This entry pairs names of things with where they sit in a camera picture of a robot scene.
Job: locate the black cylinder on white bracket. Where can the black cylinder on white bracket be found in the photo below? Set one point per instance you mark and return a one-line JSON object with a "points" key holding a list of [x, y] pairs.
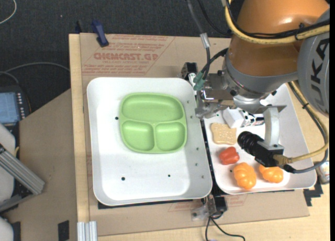
{"points": [[261, 148]]}

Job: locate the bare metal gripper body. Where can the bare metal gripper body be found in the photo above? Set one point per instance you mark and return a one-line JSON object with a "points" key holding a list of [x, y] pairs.
{"points": [[220, 94]]}

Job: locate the beige toast slice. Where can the beige toast slice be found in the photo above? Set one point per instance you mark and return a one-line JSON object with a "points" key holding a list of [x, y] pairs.
{"points": [[222, 133]]}

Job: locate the thin black rod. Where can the thin black rod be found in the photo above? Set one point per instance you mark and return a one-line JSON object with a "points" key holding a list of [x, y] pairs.
{"points": [[205, 140]]}

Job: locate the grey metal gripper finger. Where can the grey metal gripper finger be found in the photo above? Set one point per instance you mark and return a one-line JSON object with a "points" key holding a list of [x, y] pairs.
{"points": [[202, 111], [216, 106]]}

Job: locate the white plastic tray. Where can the white plastic tray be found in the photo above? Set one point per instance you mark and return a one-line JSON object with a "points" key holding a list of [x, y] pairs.
{"points": [[146, 177], [295, 140]]}

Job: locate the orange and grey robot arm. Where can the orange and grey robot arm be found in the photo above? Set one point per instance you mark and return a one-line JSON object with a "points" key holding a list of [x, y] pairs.
{"points": [[274, 12]]}

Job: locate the white cow print carton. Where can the white cow print carton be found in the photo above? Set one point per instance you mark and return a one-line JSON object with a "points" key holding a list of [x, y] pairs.
{"points": [[234, 118]]}

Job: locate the brown cardboard board red print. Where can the brown cardboard board red print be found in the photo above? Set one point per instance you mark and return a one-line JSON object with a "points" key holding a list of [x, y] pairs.
{"points": [[136, 57]]}

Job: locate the red bell pepper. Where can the red bell pepper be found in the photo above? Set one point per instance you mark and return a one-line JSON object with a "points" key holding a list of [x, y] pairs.
{"points": [[229, 155]]}

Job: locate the small white bottle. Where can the small white bottle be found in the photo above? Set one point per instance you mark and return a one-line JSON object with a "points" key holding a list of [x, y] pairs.
{"points": [[324, 172]]}

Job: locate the orange croissant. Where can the orange croissant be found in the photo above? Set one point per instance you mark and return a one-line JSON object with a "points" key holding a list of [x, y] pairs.
{"points": [[272, 174], [244, 176]]}

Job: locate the green divided plate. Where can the green divided plate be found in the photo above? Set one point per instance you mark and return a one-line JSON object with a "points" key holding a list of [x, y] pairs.
{"points": [[151, 119]]}

